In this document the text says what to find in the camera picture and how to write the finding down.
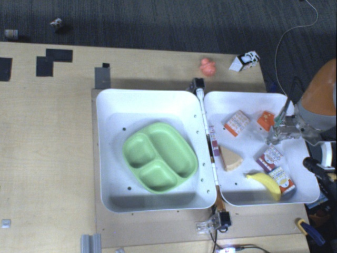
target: white cable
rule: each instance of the white cable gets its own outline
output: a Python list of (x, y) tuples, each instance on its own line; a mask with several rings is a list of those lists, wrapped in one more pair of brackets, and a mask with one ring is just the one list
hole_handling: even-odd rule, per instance
[(275, 61), (274, 61), (274, 63), (275, 63), (275, 76), (276, 76), (276, 80), (277, 80), (277, 83), (278, 83), (279, 87), (281, 88), (282, 92), (283, 92), (285, 95), (287, 95), (287, 94), (286, 94), (285, 90), (283, 89), (283, 87), (282, 87), (282, 85), (281, 85), (281, 83), (280, 83), (280, 80), (279, 80), (279, 76), (278, 76), (278, 74), (277, 74), (277, 67), (276, 67), (276, 57), (277, 57), (277, 52), (278, 52), (278, 50), (279, 50), (281, 41), (282, 41), (282, 39), (283, 39), (283, 37), (284, 37), (284, 35), (285, 35), (286, 33), (288, 33), (289, 31), (291, 31), (291, 30), (293, 30), (293, 29), (296, 29), (296, 28), (302, 28), (302, 27), (313, 26), (313, 25), (317, 22), (317, 20), (318, 20), (318, 11), (317, 11), (317, 9), (316, 9), (312, 4), (310, 4), (308, 0), (305, 0), (305, 1), (306, 1), (306, 2), (307, 2), (307, 3), (308, 3), (314, 10), (315, 10), (315, 12), (316, 12), (316, 20), (315, 20), (312, 24), (295, 26), (295, 27), (290, 28), (289, 30), (285, 31), (285, 32), (283, 33), (283, 35), (281, 36), (280, 41), (279, 41), (279, 43), (277, 44), (277, 47), (276, 47)]

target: green divided tray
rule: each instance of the green divided tray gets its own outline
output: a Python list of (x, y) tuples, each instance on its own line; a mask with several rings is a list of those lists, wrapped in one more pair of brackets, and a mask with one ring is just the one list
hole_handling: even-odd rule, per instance
[(197, 157), (185, 139), (161, 122), (130, 136), (123, 145), (123, 156), (138, 181), (155, 194), (181, 185), (198, 168)]

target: wooden table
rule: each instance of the wooden table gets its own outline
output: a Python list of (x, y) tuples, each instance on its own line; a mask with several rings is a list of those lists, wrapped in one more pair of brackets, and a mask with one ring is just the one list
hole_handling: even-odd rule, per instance
[[(73, 61), (54, 62), (53, 77), (36, 77), (36, 57), (45, 56), (47, 48), (73, 50)], [(200, 59), (208, 57), (217, 65), (216, 76), (205, 79), (208, 91), (265, 91), (259, 66), (240, 73), (228, 70), (235, 55), (0, 42), (0, 57), (13, 59), (11, 80), (0, 82), (0, 219), (12, 220), (10, 228), (0, 228), (0, 252), (6, 253), (79, 252), (81, 235), (97, 232), (91, 102), (95, 67), (110, 64), (112, 87), (185, 90), (192, 78), (202, 77)], [(220, 245), (309, 252), (294, 223), (296, 218), (308, 220), (304, 205), (226, 207), (233, 226), (219, 236)], [(209, 237), (192, 233), (196, 219), (189, 215), (179, 215), (187, 232), (180, 240), (171, 235), (173, 216), (165, 212), (169, 231), (154, 232), (153, 240), (144, 243), (134, 238), (141, 233), (127, 231), (120, 244), (103, 252), (125, 245), (126, 253), (211, 252)]]

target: blue handle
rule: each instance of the blue handle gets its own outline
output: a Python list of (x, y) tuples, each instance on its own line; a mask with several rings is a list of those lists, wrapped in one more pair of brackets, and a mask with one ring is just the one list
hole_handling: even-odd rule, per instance
[(308, 233), (308, 235), (310, 235), (310, 237), (314, 239), (314, 241), (316, 242), (318, 246), (321, 247), (325, 244), (324, 238), (314, 227), (310, 226), (309, 224), (305, 222), (302, 222), (301, 226)]

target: yellow banana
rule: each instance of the yellow banana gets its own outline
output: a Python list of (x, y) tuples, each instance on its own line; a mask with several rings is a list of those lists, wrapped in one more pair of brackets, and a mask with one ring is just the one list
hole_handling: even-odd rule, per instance
[(263, 184), (268, 191), (272, 194), (273, 198), (276, 201), (279, 201), (281, 198), (281, 189), (276, 181), (273, 180), (268, 174), (263, 172), (255, 173), (255, 174), (247, 174), (246, 177), (248, 179), (254, 179), (261, 184)]

